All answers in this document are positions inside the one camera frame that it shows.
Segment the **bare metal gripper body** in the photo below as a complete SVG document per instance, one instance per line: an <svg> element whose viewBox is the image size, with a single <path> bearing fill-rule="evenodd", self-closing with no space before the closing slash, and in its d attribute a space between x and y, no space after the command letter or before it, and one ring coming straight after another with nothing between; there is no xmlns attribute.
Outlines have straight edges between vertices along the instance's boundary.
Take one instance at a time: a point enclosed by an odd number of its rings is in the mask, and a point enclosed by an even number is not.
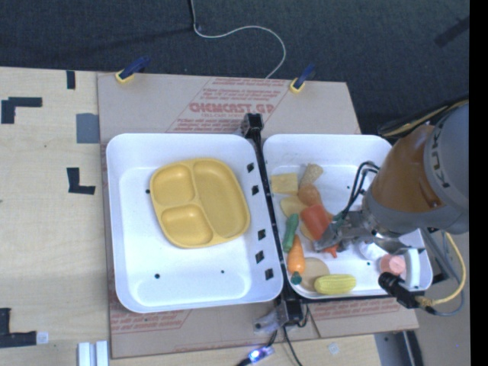
<svg viewBox="0 0 488 366"><path fill-rule="evenodd" d="M402 234L379 224L368 212L340 212L334 216L334 223L338 225L342 239L350 239L351 245L365 242L372 243L387 253L405 252L405 245L400 241Z"/></svg>

